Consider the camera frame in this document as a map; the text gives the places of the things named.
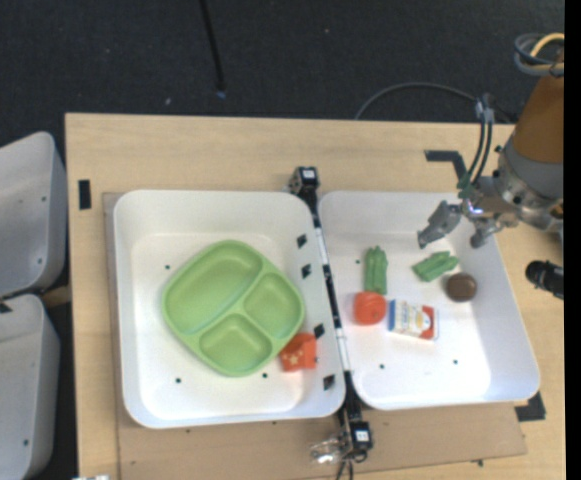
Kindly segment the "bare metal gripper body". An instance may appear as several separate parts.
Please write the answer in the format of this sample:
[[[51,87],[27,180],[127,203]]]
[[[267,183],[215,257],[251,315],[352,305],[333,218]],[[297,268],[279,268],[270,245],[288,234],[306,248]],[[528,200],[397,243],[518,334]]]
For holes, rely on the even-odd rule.
[[[513,174],[480,177],[461,190],[461,199],[463,214],[471,223],[494,219],[500,231],[520,223],[550,233],[563,228],[562,200],[540,195]]]

